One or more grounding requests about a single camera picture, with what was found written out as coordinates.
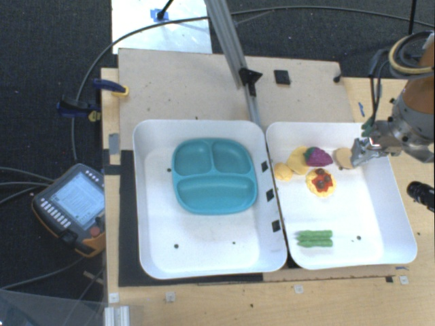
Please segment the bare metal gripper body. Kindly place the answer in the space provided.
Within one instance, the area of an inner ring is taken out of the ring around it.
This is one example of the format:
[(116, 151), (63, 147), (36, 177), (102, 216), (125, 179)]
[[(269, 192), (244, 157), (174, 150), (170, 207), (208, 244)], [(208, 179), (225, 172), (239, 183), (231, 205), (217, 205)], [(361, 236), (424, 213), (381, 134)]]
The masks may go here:
[(399, 120), (379, 120), (369, 136), (369, 150), (380, 156), (398, 156), (407, 148), (408, 130)]

